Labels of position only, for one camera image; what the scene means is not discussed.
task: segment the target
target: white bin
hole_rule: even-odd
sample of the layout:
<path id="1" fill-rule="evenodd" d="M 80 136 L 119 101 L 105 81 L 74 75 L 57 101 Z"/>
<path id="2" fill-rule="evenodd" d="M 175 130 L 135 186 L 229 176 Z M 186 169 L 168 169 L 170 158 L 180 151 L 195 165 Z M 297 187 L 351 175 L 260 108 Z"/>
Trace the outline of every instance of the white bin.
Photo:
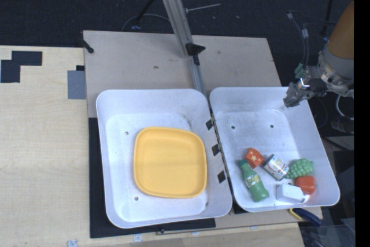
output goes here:
<path id="1" fill-rule="evenodd" d="M 227 176 L 207 99 L 197 90 L 106 90 L 97 98 L 106 213 L 117 227 L 133 228 L 224 216 L 232 207 Z M 194 198 L 144 194 L 133 172 L 135 139 L 146 127 L 172 127 L 196 133 L 207 158 L 207 185 Z"/>
<path id="2" fill-rule="evenodd" d="M 287 108 L 283 102 L 286 91 L 287 87 L 219 87 L 210 94 L 234 197 L 249 212 L 332 206 L 339 201 L 339 187 L 308 102 L 303 100 L 300 105 Z M 277 187 L 293 184 L 294 180 L 278 181 L 263 167 L 257 167 L 254 170 L 270 197 L 254 202 L 238 167 L 249 147 L 257 149 L 265 159 L 275 154 L 286 164 L 299 158 L 313 161 L 315 192 L 306 196 L 304 202 L 279 201 Z"/>

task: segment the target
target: black tape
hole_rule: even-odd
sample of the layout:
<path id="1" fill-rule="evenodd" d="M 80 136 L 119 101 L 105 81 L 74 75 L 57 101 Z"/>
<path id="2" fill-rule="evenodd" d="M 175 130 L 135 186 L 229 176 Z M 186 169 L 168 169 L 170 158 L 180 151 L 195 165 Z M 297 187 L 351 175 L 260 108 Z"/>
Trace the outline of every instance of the black tape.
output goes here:
<path id="1" fill-rule="evenodd" d="M 220 148 L 218 144 L 212 146 L 212 152 L 214 156 L 220 152 Z"/>
<path id="2" fill-rule="evenodd" d="M 223 182 L 226 180 L 226 175 L 225 175 L 225 172 L 224 171 L 221 171 L 219 174 L 218 174 L 218 179 L 219 179 L 219 183 Z"/>
<path id="3" fill-rule="evenodd" d="M 77 71 L 85 71 L 85 65 L 76 65 Z"/>
<path id="4" fill-rule="evenodd" d="M 22 65 L 41 66 L 42 51 L 12 51 L 11 60 L 1 61 L 0 83 L 19 83 Z"/>
<path id="5" fill-rule="evenodd" d="M 206 126 L 207 126 L 207 129 L 208 131 L 213 127 L 213 123 L 212 123 L 212 120 L 209 120 L 206 122 Z"/>

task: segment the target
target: toy bottle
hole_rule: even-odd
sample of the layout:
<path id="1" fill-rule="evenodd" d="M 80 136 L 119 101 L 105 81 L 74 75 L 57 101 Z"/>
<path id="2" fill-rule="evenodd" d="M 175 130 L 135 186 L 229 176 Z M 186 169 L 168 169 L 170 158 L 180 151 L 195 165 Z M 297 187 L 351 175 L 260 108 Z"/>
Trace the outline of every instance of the toy bottle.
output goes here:
<path id="1" fill-rule="evenodd" d="M 250 168 L 247 161 L 241 160 L 239 162 L 239 167 L 241 167 L 241 169 L 243 170 L 243 179 L 245 181 L 245 184 L 247 185 L 247 188 L 252 193 L 254 201 L 259 202 L 268 198 L 270 195 L 264 187 L 262 180 L 260 179 L 256 171 L 253 171 Z"/>

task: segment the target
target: yellow tray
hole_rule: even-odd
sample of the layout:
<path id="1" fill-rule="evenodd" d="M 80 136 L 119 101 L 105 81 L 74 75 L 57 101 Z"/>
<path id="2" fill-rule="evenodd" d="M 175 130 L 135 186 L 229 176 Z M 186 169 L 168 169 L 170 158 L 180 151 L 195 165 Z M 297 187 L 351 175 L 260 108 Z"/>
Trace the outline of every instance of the yellow tray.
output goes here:
<path id="1" fill-rule="evenodd" d="M 207 184 L 207 160 L 202 139 L 176 128 L 148 127 L 135 140 L 134 178 L 146 194 L 192 198 Z"/>

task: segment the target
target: toy tomato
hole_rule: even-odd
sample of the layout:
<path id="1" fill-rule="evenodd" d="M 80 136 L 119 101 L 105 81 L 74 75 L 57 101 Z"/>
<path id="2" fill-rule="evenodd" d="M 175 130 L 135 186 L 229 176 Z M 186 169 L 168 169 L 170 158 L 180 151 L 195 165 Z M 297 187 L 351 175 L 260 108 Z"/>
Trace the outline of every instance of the toy tomato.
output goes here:
<path id="1" fill-rule="evenodd" d="M 305 194 L 312 194 L 316 190 L 315 179 L 312 176 L 297 177 L 295 185 L 299 186 Z"/>

